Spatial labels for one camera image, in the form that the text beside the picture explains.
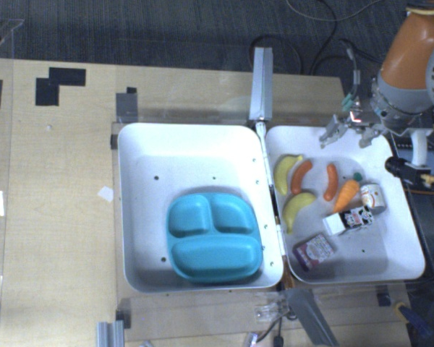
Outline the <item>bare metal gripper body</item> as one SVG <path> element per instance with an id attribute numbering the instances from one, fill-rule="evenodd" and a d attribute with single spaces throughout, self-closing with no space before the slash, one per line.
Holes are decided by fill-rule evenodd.
<path id="1" fill-rule="evenodd" d="M 425 89 L 404 89 L 374 79 L 370 97 L 350 108 L 347 123 L 355 128 L 403 135 L 408 129 L 420 127 L 424 112 Z"/>

